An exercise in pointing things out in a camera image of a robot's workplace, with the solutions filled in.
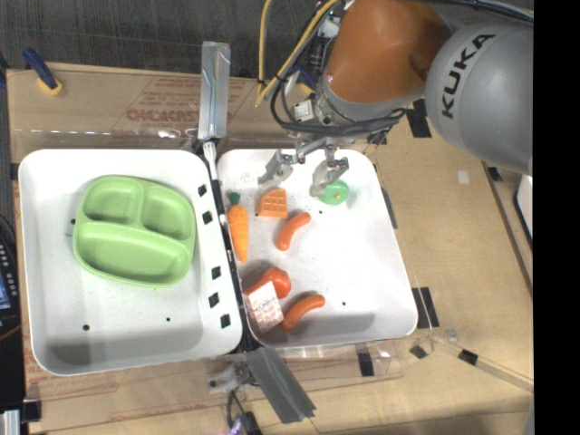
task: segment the drain hole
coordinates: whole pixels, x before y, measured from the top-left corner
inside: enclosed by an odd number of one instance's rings
[[[231,320],[229,319],[229,314],[222,315],[219,320],[221,321],[222,329],[225,329],[230,324],[232,324]]]
[[[209,300],[209,307],[213,308],[215,305],[219,303],[219,295],[218,292],[215,292],[212,296],[208,298]]]

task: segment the dark gray background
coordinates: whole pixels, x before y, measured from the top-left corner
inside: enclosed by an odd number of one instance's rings
[[[499,0],[533,9],[534,0]],[[232,49],[232,75],[257,77],[259,21],[265,0],[0,0],[0,50],[24,68],[32,46],[47,61],[198,73],[204,41]],[[315,0],[275,0],[268,66],[294,46]],[[477,12],[445,7],[451,17]],[[0,91],[0,214],[13,218],[5,91]]]

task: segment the sausage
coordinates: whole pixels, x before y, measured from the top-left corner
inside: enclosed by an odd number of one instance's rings
[[[307,212],[298,213],[294,217],[291,217],[278,234],[278,239],[275,242],[277,248],[281,251],[286,251],[290,247],[290,242],[295,231],[308,224],[310,220],[310,214]]]
[[[264,272],[260,280],[255,285],[244,290],[244,295],[251,295],[259,288],[263,287],[268,282],[274,284],[275,294],[278,299],[286,298],[292,288],[292,282],[286,271],[278,267],[270,267]]]
[[[292,332],[302,319],[302,316],[316,308],[322,308],[326,300],[322,295],[310,295],[303,298],[298,303],[290,307],[288,312],[284,315],[284,321],[280,324],[286,332]]]

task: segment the orange waffle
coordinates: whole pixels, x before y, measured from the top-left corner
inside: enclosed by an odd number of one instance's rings
[[[286,219],[288,217],[286,191],[283,188],[268,190],[257,202],[257,214],[259,216]]]

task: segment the white tray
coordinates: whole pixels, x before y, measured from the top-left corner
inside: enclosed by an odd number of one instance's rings
[[[276,235],[284,221],[255,214],[261,194],[257,179],[274,150],[232,150],[217,164],[224,201],[241,195],[249,213],[249,249],[245,264],[237,260],[243,288],[251,286],[270,266],[284,269],[293,289],[281,300],[283,311],[299,295],[324,295],[322,309],[308,313],[292,333],[279,326],[267,333],[252,327],[257,340],[274,348],[338,345],[385,340],[410,334],[418,315],[381,185],[371,162],[361,153],[340,150],[350,169],[341,177],[350,188],[346,202],[324,204],[309,195],[312,175],[323,160],[318,150],[295,165],[281,187],[288,211],[308,211],[309,225],[295,234],[290,249],[279,251]]]
[[[193,263],[175,285],[113,282],[75,259],[72,219],[91,181],[108,174],[155,180],[192,202]],[[22,161],[19,182],[32,348],[44,369],[102,372],[236,348],[241,318],[208,171],[198,157],[179,150],[39,150]],[[213,294],[219,302],[211,307]],[[222,327],[222,318],[229,325]]]

